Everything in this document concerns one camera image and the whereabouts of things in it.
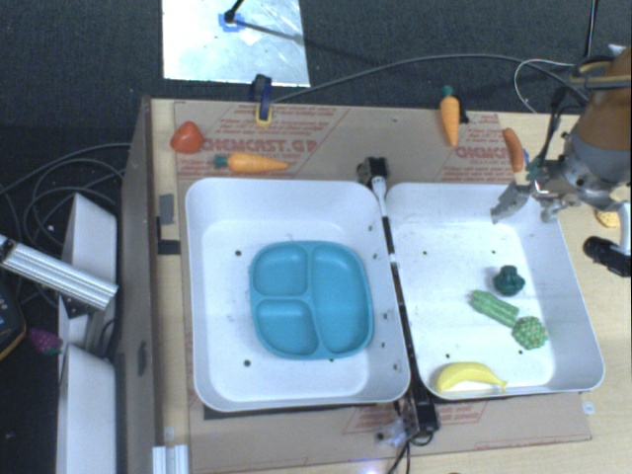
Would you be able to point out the dark green toy broccoli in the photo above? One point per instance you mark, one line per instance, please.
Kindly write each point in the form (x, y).
(508, 279)

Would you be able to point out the purple toy grapes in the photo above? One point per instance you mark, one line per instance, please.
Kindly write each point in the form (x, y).
(43, 341)

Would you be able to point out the tan toy biscuit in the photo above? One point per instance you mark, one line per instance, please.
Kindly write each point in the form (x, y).
(606, 218)

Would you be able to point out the green toy grapes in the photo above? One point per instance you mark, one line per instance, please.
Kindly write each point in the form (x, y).
(529, 333)

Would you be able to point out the orange toy sausage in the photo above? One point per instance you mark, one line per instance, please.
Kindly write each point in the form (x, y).
(513, 148)

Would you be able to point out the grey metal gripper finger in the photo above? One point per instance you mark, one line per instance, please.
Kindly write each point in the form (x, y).
(509, 203)
(552, 210)

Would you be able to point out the brown cardboard board red print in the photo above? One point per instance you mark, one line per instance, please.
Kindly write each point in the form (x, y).
(321, 131)

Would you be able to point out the white plastic tray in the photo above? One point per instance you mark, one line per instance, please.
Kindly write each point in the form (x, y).
(222, 314)
(444, 289)

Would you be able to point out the red toy tomato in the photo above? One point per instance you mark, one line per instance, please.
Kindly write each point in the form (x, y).
(186, 137)

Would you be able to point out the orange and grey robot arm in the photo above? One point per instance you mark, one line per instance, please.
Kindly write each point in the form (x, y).
(605, 116)

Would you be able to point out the orange toy carrot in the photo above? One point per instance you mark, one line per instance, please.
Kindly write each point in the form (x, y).
(257, 163)
(450, 116)

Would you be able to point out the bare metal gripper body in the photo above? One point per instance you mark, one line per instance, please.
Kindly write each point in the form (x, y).
(577, 185)

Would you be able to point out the blue divided plate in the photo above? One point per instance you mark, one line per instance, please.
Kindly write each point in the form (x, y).
(316, 304)

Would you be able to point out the black cylinder on white bracket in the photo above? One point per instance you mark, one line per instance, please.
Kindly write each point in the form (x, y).
(606, 255)

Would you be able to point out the thin black and white rod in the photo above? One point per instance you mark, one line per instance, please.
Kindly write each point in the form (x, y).
(395, 264)

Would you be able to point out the yellow banana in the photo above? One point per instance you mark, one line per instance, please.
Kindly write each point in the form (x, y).
(464, 374)

